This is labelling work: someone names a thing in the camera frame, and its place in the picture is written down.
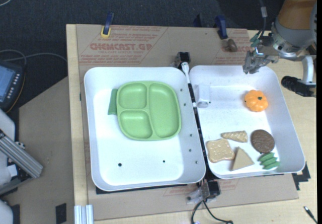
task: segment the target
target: wooden table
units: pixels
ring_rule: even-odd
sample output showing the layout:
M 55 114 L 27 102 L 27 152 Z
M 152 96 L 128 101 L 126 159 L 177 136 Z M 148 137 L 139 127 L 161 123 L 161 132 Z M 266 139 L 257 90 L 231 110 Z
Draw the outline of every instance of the wooden table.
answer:
M 81 102 L 79 100 L 80 82 L 78 73 L 76 25 L 67 25 L 68 78 L 70 96 L 70 118 L 72 139 L 74 201 L 76 205 L 88 204 L 85 155 L 83 142 L 83 123 Z M 302 64 L 279 60 L 268 65 L 279 80 L 286 75 L 302 78 Z M 261 204 L 250 204 L 213 209 L 215 216 L 232 219 L 236 223 L 314 223 L 304 210 L 307 206 L 317 219 L 317 153 L 316 153 L 316 99 L 304 98 L 282 88 L 286 104 L 300 139 L 311 175 L 308 182 L 300 183 L 299 199 Z M 104 223 L 190 223 L 190 211 L 146 215 L 96 221 Z M 195 214 L 195 221 L 202 224 L 217 223 L 206 210 Z

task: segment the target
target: black pen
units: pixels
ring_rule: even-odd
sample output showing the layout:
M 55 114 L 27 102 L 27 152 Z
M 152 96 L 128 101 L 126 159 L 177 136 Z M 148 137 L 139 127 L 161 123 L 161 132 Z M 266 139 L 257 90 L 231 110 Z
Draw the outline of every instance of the black pen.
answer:
M 307 214 L 315 221 L 315 223 L 317 223 L 317 220 L 314 218 L 312 212 L 306 206 L 304 206 L 304 209 L 306 210 Z

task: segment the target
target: white tray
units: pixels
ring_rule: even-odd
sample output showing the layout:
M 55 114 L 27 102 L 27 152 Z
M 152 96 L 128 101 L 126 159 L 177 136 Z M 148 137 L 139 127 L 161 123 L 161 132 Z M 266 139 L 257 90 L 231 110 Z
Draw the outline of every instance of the white tray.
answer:
M 212 163 L 208 160 L 214 175 L 230 179 L 294 173 L 304 168 L 305 159 L 300 142 L 277 76 L 270 68 L 262 67 L 255 74 L 244 74 L 242 66 L 196 66 L 189 75 L 194 90 L 200 84 L 210 87 L 211 103 L 207 108 L 198 108 L 205 145 L 209 140 L 220 139 L 223 132 L 245 130 L 249 136 L 246 143 L 228 141 L 234 151 L 238 146 L 244 149 L 255 164 L 231 171 L 232 161 Z M 244 96 L 252 89 L 260 90 L 266 95 L 269 101 L 266 110 L 252 112 L 245 106 Z M 263 170 L 257 161 L 260 153 L 250 142 L 251 133 L 256 129 L 264 129 L 274 137 L 273 152 L 280 161 L 278 168 Z
M 127 138 L 108 115 L 111 90 L 132 81 L 159 81 L 176 92 L 182 128 L 169 140 Z M 92 179 L 105 191 L 197 183 L 205 175 L 198 129 L 184 74 L 173 67 L 94 67 L 84 77 Z

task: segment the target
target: toy bread slice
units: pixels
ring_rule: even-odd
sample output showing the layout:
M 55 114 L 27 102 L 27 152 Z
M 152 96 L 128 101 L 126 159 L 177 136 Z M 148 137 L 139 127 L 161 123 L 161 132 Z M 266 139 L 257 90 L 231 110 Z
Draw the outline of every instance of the toy bread slice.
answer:
M 235 153 L 231 149 L 229 142 L 225 139 L 209 141 L 207 143 L 208 158 L 216 163 L 222 160 L 233 160 Z
M 245 131 L 226 132 L 222 133 L 221 137 L 239 142 L 247 142 L 248 140 L 248 136 Z
M 239 170 L 255 164 L 249 155 L 240 147 L 237 149 L 236 157 L 232 165 L 232 170 Z

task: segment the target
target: robotic arm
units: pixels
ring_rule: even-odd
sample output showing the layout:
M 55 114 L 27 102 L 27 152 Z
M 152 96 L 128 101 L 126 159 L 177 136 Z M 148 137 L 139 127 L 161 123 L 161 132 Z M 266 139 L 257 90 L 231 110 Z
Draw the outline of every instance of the robotic arm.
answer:
M 264 28 L 266 23 L 266 8 L 261 3 Z M 284 77 L 282 85 L 295 93 L 309 97 L 315 96 L 316 84 L 313 78 L 313 57 L 300 55 L 301 51 L 314 45 L 316 47 L 317 0 L 285 0 L 283 7 L 272 24 L 269 36 L 258 32 L 251 39 L 252 52 L 248 51 L 243 70 L 245 73 L 258 72 L 268 63 L 277 63 L 279 58 L 302 61 L 303 78 Z

